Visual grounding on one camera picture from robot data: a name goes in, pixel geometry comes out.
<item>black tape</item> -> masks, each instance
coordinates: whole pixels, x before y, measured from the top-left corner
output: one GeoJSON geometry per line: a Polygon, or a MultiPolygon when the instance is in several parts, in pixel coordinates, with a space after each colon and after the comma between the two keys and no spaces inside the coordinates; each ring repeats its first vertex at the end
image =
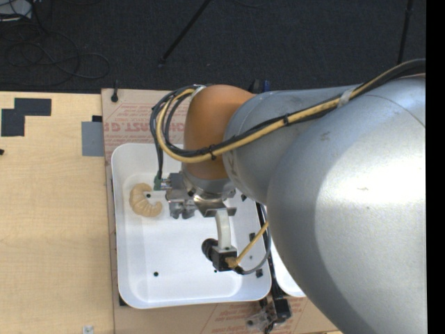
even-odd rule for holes
{"type": "Polygon", "coordinates": [[[14,99],[13,109],[1,111],[1,135],[25,136],[25,116],[51,116],[51,99],[14,99]]]}
{"type": "Polygon", "coordinates": [[[91,117],[91,121],[93,121],[93,122],[102,122],[102,115],[93,115],[91,117]]]}

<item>dark carpet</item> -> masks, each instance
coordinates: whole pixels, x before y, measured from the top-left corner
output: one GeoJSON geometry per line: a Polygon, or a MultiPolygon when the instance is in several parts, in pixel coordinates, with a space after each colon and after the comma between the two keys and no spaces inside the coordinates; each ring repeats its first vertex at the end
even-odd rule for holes
{"type": "MultiPolygon", "coordinates": [[[[408,0],[35,0],[2,15],[0,90],[98,93],[189,84],[272,90],[367,81],[395,66],[408,0]],[[8,18],[17,21],[6,21],[8,18]]],[[[426,0],[412,0],[403,61],[426,57],[426,0]]]]}

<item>gray tape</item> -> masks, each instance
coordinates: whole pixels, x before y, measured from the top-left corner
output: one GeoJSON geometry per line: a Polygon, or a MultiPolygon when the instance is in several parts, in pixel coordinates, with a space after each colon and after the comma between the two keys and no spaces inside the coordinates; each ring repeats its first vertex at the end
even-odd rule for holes
{"type": "Polygon", "coordinates": [[[104,130],[101,122],[82,122],[82,156],[104,156],[104,130]]]}
{"type": "Polygon", "coordinates": [[[353,93],[354,89],[355,88],[348,89],[341,95],[337,108],[341,108],[344,104],[349,102],[350,95],[353,93]]]}

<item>white tray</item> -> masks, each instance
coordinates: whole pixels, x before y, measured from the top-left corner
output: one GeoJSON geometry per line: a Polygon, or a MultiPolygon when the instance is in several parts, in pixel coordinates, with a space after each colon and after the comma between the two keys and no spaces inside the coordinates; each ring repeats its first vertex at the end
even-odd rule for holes
{"type": "MultiPolygon", "coordinates": [[[[242,276],[233,271],[215,272],[201,250],[202,242],[218,238],[215,218],[198,211],[184,220],[170,216],[165,191],[152,192],[151,202],[161,201],[163,211],[155,218],[135,214],[129,192],[137,183],[153,186],[157,171],[152,144],[128,143],[119,146],[111,158],[118,250],[118,286],[122,299],[131,307],[147,309],[198,303],[256,301],[271,286],[267,262],[263,275],[242,276]]],[[[163,174],[179,172],[180,163],[164,155],[163,174]]],[[[226,201],[236,207],[230,217],[232,244],[242,251],[249,234],[260,229],[255,203],[241,200],[238,191],[226,201]]],[[[244,257],[244,269],[255,267],[264,257],[263,239],[244,257]]]]}
{"type": "Polygon", "coordinates": [[[291,274],[287,271],[280,254],[273,243],[270,247],[272,254],[273,268],[275,269],[275,277],[280,288],[292,297],[306,297],[306,294],[301,290],[297,283],[293,280],[291,274]]]}

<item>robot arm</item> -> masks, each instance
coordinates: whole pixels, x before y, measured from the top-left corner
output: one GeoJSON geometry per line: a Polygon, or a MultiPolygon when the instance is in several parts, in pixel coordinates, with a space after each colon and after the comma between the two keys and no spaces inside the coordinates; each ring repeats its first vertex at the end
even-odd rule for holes
{"type": "Polygon", "coordinates": [[[289,273],[341,331],[426,333],[424,70],[256,96],[209,86],[191,102],[186,150],[165,142],[162,112],[156,139],[193,197],[222,203],[236,187],[267,206],[289,273]],[[235,103],[216,120],[221,105],[206,102],[226,93],[235,103]]]}

